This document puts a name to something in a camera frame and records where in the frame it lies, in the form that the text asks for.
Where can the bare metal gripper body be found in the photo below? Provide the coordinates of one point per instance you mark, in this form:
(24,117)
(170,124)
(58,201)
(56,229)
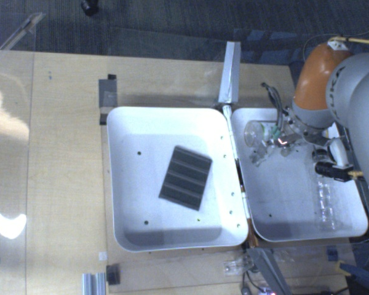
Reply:
(310,137)

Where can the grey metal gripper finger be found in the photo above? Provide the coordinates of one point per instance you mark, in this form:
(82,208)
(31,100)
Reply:
(286,151)
(259,157)

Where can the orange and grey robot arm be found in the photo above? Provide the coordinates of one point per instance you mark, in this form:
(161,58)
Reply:
(350,97)

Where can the clear plastic bottle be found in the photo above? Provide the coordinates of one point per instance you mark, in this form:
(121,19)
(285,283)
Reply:
(326,201)
(256,132)

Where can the white plastic tray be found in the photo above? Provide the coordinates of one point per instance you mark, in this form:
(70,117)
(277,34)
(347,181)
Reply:
(172,180)
(289,195)

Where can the dark grey ribbed block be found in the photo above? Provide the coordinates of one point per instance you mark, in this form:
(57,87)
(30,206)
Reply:
(186,178)

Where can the black cylinder on white bracket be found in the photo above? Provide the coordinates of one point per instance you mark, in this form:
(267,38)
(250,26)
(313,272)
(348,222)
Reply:
(330,167)

